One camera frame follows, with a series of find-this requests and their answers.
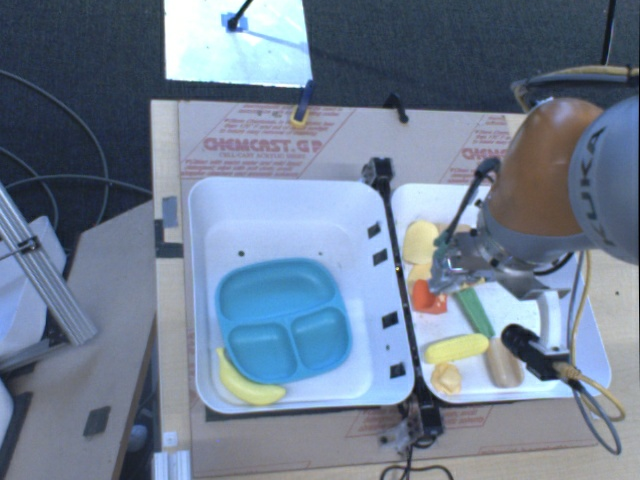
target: wire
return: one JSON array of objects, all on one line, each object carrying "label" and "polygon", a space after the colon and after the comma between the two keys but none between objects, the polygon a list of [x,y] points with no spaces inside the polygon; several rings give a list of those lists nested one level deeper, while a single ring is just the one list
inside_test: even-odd
[{"label": "wire", "polygon": [[24,180],[14,181],[6,186],[7,190],[16,188],[20,185],[24,185],[27,183],[35,183],[40,181],[47,180],[84,180],[84,181],[95,181],[99,183],[104,183],[106,185],[114,185],[117,187],[126,188],[129,190],[133,190],[134,192],[139,192],[141,194],[152,196],[153,192],[151,190],[147,190],[146,188],[139,187],[137,185],[133,185],[132,183],[127,183],[125,181],[113,180],[111,178],[104,178],[102,176],[91,176],[88,174],[48,174],[44,176],[34,176],[33,178],[26,178]]},{"label": "wire", "polygon": [[409,452],[407,453],[407,463],[406,463],[406,465],[400,466],[398,464],[393,464],[391,466],[387,466],[380,473],[380,480],[385,480],[387,474],[389,472],[391,472],[391,471],[402,471],[402,476],[398,480],[410,480],[410,475],[411,475],[412,472],[418,473],[418,472],[433,471],[433,470],[442,471],[445,475],[447,475],[447,478],[449,480],[455,480],[453,478],[453,475],[451,474],[451,471],[449,471],[444,466],[435,465],[435,466],[414,467],[414,466],[411,465],[412,460],[413,460],[413,449],[414,448],[419,448],[419,449],[429,448],[429,446],[433,445],[433,443],[435,443],[435,438],[431,440],[431,442],[430,442],[430,444],[428,446],[425,446],[425,445],[420,445],[419,446],[419,445],[417,445],[417,443],[411,445],[409,447]]},{"label": "wire", "polygon": [[[585,263],[585,268],[586,268],[584,288],[582,290],[580,303],[578,305],[578,309],[575,312],[575,317],[574,317],[573,313],[574,313],[575,299],[576,299],[576,293],[578,290],[578,281],[580,279],[580,271],[582,269],[583,262]],[[586,253],[581,252],[578,265],[576,268],[576,274],[573,280],[573,287],[571,290],[572,291],[571,301],[569,302],[569,316],[568,316],[568,322],[567,322],[567,337],[568,337],[570,363],[557,362],[553,364],[553,367],[558,372],[560,379],[565,383],[567,383],[573,389],[574,398],[576,399],[578,408],[580,409],[580,412],[582,413],[582,416],[587,426],[589,427],[589,430],[591,430],[592,434],[595,436],[598,442],[602,444],[610,453],[619,455],[622,452],[622,446],[620,444],[620,437],[618,435],[618,432],[612,422],[622,421],[625,418],[625,409],[622,403],[613,395],[613,393],[611,393],[611,391],[609,391],[607,388],[600,385],[598,382],[591,379],[590,377],[587,377],[586,375],[584,375],[576,367],[576,343],[577,343],[578,329],[580,327],[580,321],[584,313],[584,308],[586,307],[586,301],[589,293],[590,283],[591,283],[591,253],[589,251],[587,251]],[[600,404],[598,404],[595,398],[584,388],[584,386],[582,385],[582,382],[590,385],[591,387],[599,391],[602,395],[604,395],[604,397],[607,398],[616,407],[616,409],[619,411],[619,414],[615,417],[609,416],[602,409]],[[589,408],[589,411],[591,412],[591,414],[596,414],[603,419],[603,421],[607,425],[607,428],[609,429],[609,432],[611,433],[616,443],[615,449],[610,447],[604,441],[600,433],[597,431],[597,429],[593,425],[593,422],[591,421],[590,415],[587,413],[587,410],[584,407],[585,405]]]},{"label": "wire", "polygon": [[531,87],[543,87],[545,85],[555,84],[626,84],[637,86],[638,81],[638,68],[632,68],[630,66],[578,66],[519,80],[511,84],[511,90],[520,107],[522,107],[522,110],[529,112],[531,110],[531,104],[526,101],[526,96]]},{"label": "wire", "polygon": [[[100,145],[100,141],[98,141],[98,138],[96,137],[96,135],[93,133],[93,131],[91,131],[91,128],[89,128],[89,125],[87,125],[87,123],[85,123],[84,120],[78,114],[76,114],[73,110],[71,110],[71,108],[69,108],[66,104],[64,104],[62,101],[56,98],[53,94],[45,91],[42,87],[34,84],[33,82],[30,82],[26,78],[22,78],[21,76],[10,73],[9,71],[5,71],[4,69],[0,69],[0,75],[29,87],[30,89],[34,90],[44,98],[48,99],[49,101],[51,101],[52,103],[60,107],[69,116],[71,116],[71,118],[75,120],[76,123],[78,123],[80,127],[86,132],[86,134],[89,136],[89,138],[95,145],[96,149],[98,150],[98,155],[100,156],[100,163],[102,166],[102,173],[104,175],[104,178],[109,178],[109,167],[107,165],[107,159],[105,157],[104,150]],[[109,203],[109,185],[105,185],[104,196],[102,200],[102,207],[100,209],[100,213],[96,220],[96,225],[100,224],[104,219],[105,213],[107,211],[108,203]]]},{"label": "wire", "polygon": [[435,444],[435,442],[435,437],[423,436],[419,438],[415,443],[413,443],[413,447],[418,448],[419,450],[426,450],[427,448],[431,448]]},{"label": "wire", "polygon": [[[582,414],[582,417],[586,421],[587,426],[589,427],[589,430],[591,430],[591,433],[595,436],[598,442],[602,446],[604,446],[604,448],[606,448],[607,451],[609,451],[613,455],[620,455],[622,453],[622,443],[620,441],[620,436],[618,435],[618,432],[616,431],[616,428],[612,423],[613,420],[602,409],[598,401],[593,396],[591,396],[591,394],[586,389],[584,389],[584,386],[582,384],[574,381],[570,383],[570,386],[573,388],[573,397],[575,398],[576,403],[578,404],[578,408],[580,409],[580,413]],[[591,407],[595,409],[595,411],[593,409],[590,409],[590,410],[592,412],[596,412],[607,425],[609,432],[611,432],[611,436],[613,437],[613,440],[616,444],[615,449],[609,446],[609,444],[602,438],[600,433],[595,428],[592,418],[590,417],[589,413],[587,413],[587,410],[585,409],[583,397],[586,398],[589,402],[589,405],[591,405]]]},{"label": "wire", "polygon": [[553,274],[554,272],[557,272],[562,267],[564,267],[571,258],[573,258],[573,253],[569,252],[560,261],[557,261],[556,263],[554,263],[551,268],[548,268],[547,270],[538,270],[538,271],[534,270],[533,274],[536,276],[547,276],[549,274]]},{"label": "wire", "polygon": [[[20,167],[22,167],[24,170],[26,170],[32,176],[38,177],[38,173],[29,164],[27,164],[25,161],[20,159],[18,156],[14,155],[8,149],[5,149],[2,146],[0,146],[0,153],[3,154],[4,156],[6,156],[7,158],[9,158],[10,160],[13,160],[16,164],[18,164]],[[60,211],[59,211],[59,207],[58,207],[58,202],[56,201],[56,198],[53,195],[53,192],[51,192],[51,189],[49,188],[49,185],[47,185],[44,182],[41,182],[40,184],[42,185],[43,190],[47,193],[47,195],[49,196],[49,200],[51,201],[51,206],[53,207],[53,222],[52,222],[52,226],[53,226],[54,230],[57,230],[58,229],[58,223],[60,221]]]},{"label": "wire", "polygon": [[475,197],[476,191],[480,184],[489,177],[489,173],[492,171],[498,172],[500,170],[500,159],[498,158],[486,158],[480,165],[476,168],[474,173],[474,178],[471,180],[469,188],[465,193],[460,206],[458,207],[458,211],[456,215],[453,217],[451,224],[445,229],[440,237],[438,237],[438,242],[443,244],[448,244],[455,233],[456,228],[458,227],[458,222],[460,221],[460,217],[464,213],[464,210],[469,206],[471,200]]},{"label": "wire", "polygon": [[609,56],[611,55],[611,48],[613,46],[611,39],[613,38],[616,2],[617,0],[609,0],[609,7],[607,9],[607,24],[604,28],[604,42],[602,44],[602,57],[600,60],[600,64],[609,64]]},{"label": "wire", "polygon": [[147,404],[151,401],[155,401],[156,399],[156,395],[157,395],[157,389],[153,389],[151,391],[151,393],[149,393],[149,395],[147,395],[147,398],[145,398],[144,400],[141,400],[138,403],[138,409],[136,410],[136,415],[133,418],[133,421],[135,423],[135,421],[138,419],[138,416],[140,416],[140,414],[142,413],[142,411],[146,408]]}]

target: dark carpet floor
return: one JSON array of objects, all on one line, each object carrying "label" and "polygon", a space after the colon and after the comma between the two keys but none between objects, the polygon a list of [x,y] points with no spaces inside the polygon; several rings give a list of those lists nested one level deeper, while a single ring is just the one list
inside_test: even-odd
[{"label": "dark carpet floor", "polygon": [[[600,62],[609,0],[303,2],[315,104],[380,107],[394,91],[407,108],[519,112],[514,80]],[[618,0],[611,64],[637,66],[639,24],[640,0]],[[66,103],[95,132],[109,175],[146,189],[150,100],[299,97],[294,89],[165,80],[163,0],[0,0],[0,70]],[[582,92],[604,106],[627,95]],[[9,186],[30,174],[7,151],[41,175],[102,175],[95,145],[66,112],[0,75],[0,181]],[[103,188],[72,180],[50,186],[58,235],[72,250],[98,219]],[[36,184],[11,194],[27,218],[52,216]],[[148,198],[113,188],[105,218]]]}]

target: blue divided tray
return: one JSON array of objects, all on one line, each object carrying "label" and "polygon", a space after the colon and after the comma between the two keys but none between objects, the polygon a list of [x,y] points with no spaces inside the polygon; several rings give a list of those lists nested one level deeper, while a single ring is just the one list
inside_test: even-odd
[{"label": "blue divided tray", "polygon": [[317,261],[256,263],[228,273],[216,289],[227,353],[245,377],[283,384],[332,370],[351,350],[338,285]]}]

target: wooden table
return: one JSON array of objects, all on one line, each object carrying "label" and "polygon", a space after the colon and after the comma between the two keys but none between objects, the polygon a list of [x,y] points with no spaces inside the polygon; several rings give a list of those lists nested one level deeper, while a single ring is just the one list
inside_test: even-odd
[{"label": "wooden table", "polygon": [[[155,337],[152,216],[146,203],[82,234],[68,285],[99,332],[8,381],[32,393],[8,480],[120,478]],[[105,428],[85,436],[92,411]]]},{"label": "wooden table", "polygon": [[[451,119],[455,117],[454,113],[436,114],[446,114],[451,116]],[[513,133],[522,121],[522,116],[505,117],[509,130]],[[178,131],[177,102],[153,102],[152,148],[156,221],[162,221],[163,200],[166,196],[178,196],[178,215],[180,215]],[[180,222],[166,227],[163,232],[164,242],[182,243]],[[600,252],[595,252],[593,257],[591,302],[613,371],[611,389],[627,409],[627,419],[617,425],[624,446],[623,455],[614,458],[600,447],[588,446],[562,450],[549,449],[535,453],[446,458],[428,463],[446,465],[457,479],[631,478],[635,476],[633,471],[636,473],[640,471],[640,455],[636,453],[636,448],[640,445],[638,268],[621,263]],[[163,451],[170,454],[178,450],[190,450],[192,445],[189,419],[189,365],[185,332],[184,265],[176,258],[159,258],[156,268],[161,425]],[[421,453],[416,452],[414,458],[419,460],[420,457]],[[381,469],[380,464],[374,464],[244,475],[234,476],[234,478],[370,479],[376,478]]]}]

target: yellow banana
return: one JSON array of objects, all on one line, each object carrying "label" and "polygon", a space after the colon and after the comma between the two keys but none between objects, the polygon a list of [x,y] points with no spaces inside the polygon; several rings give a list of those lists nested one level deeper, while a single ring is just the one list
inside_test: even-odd
[{"label": "yellow banana", "polygon": [[222,347],[216,348],[220,363],[220,380],[225,388],[240,400],[251,405],[270,405],[287,394],[287,390],[276,384],[259,384],[243,376],[227,359]]},{"label": "yellow banana", "polygon": [[427,363],[439,364],[484,354],[489,348],[489,338],[484,334],[466,334],[432,343],[424,353]]}]

